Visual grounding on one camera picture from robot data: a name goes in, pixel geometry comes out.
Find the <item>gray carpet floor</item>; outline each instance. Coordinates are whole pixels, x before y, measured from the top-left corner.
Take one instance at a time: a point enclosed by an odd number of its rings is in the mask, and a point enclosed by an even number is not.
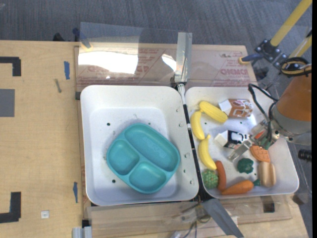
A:
[[[74,41],[72,29],[81,22],[188,31],[193,44],[244,45],[249,54],[263,39],[270,39],[301,0],[0,0],[0,39],[52,41],[56,33]],[[279,44],[290,54],[312,27],[312,5]],[[312,61],[310,47],[302,56]],[[267,67],[262,79],[270,83],[276,68],[261,60],[255,72]],[[280,78],[283,91],[289,79]],[[292,145],[300,176],[298,202],[310,237],[312,222],[312,166],[299,160],[303,147]]]

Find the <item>teal plate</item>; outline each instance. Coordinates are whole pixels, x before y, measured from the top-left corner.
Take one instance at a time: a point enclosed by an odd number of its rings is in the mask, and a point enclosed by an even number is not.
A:
[[[150,126],[135,123],[123,130],[106,154],[109,168],[143,194],[159,191],[176,172],[177,148]]]

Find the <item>banana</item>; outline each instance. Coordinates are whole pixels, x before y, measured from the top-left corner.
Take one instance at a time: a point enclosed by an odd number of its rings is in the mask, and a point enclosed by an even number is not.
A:
[[[201,112],[204,112],[206,115],[210,116],[218,122],[224,123],[228,119],[228,116],[224,111],[207,101],[200,101],[199,108]]]
[[[208,151],[208,142],[210,139],[210,135],[208,134],[208,136],[202,140],[198,146],[198,152],[199,152],[199,157],[200,160],[202,161],[202,163],[209,169],[211,170],[216,170],[217,166],[215,164],[215,162],[213,161],[213,159],[211,158],[209,151]]]
[[[200,123],[200,118],[202,116],[202,112],[195,111],[190,117],[190,124],[192,127],[193,134],[199,139],[205,139],[205,133],[203,131],[202,125]]]

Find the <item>wooden tabletop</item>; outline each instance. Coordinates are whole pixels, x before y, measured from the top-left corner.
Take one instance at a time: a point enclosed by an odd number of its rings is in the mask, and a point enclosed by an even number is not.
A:
[[[21,59],[21,76],[12,76],[12,64],[0,63],[0,89],[14,89],[15,95],[14,116],[0,116],[0,214],[10,212],[11,193],[21,193],[21,216],[0,223],[0,237],[70,238],[72,228],[82,225],[76,46],[0,41],[0,57]],[[298,205],[288,200],[288,206],[291,218],[239,229],[245,237],[308,237]],[[198,237],[223,235],[205,231]]]

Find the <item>yellow pole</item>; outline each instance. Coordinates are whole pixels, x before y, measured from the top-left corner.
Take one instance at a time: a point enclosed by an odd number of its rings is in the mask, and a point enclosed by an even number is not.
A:
[[[274,37],[270,40],[272,46],[277,47],[283,40],[285,35],[292,29],[299,18],[304,14],[308,7],[312,4],[313,0],[302,0],[294,9],[292,14],[284,22],[281,28],[277,31]]]
[[[306,37],[300,45],[289,55],[289,58],[301,57],[303,53],[312,45],[312,35]]]

